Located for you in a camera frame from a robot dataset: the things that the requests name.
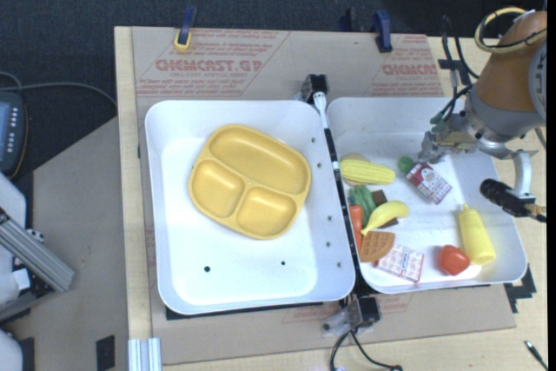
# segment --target corn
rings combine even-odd
[[[342,159],[340,171],[345,179],[365,184],[390,184],[396,177],[388,167],[357,159]]]

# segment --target yellow bottle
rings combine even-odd
[[[482,266],[492,262],[496,258],[496,252],[479,212],[464,204],[458,220],[464,250],[471,263]]]

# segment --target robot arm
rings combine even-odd
[[[487,46],[484,27],[500,14],[519,15],[498,45]],[[475,42],[492,53],[479,80],[463,89],[432,121],[419,153],[421,162],[436,163],[448,154],[476,149],[498,159],[512,159],[516,183],[510,188],[486,180],[481,193],[514,216],[544,211],[530,194],[530,156],[536,152],[511,150],[506,143],[531,129],[546,126],[546,11],[525,12],[508,8],[487,16],[475,33]],[[453,112],[456,100],[463,108]]]

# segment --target banana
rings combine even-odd
[[[395,200],[384,202],[373,210],[371,216],[369,216],[367,225],[361,233],[364,236],[369,230],[379,228],[393,218],[403,218],[408,215],[409,207],[404,202]]]

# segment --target white tray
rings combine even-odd
[[[312,182],[291,229],[255,240],[210,220],[189,198],[209,136],[237,123],[301,152]],[[163,101],[145,118],[158,289],[177,313],[199,315],[338,301],[355,272],[321,119],[299,101]]]
[[[328,119],[339,159],[350,152],[364,155],[397,173],[394,183],[372,186],[388,200],[401,200],[410,209],[399,224],[387,228],[396,243],[425,255],[418,283],[390,275],[371,263],[361,263],[361,274],[374,289],[385,294],[515,282],[526,272],[526,256],[513,218],[480,194],[487,178],[498,179],[490,156],[448,156],[433,167],[453,187],[440,204],[431,203],[399,171],[402,156],[417,159],[430,118],[447,103],[446,98],[340,98],[328,107]],[[496,250],[496,260],[484,267],[471,266],[459,275],[445,275],[436,267],[438,250],[445,244],[461,247],[457,215],[462,204],[477,209]]]

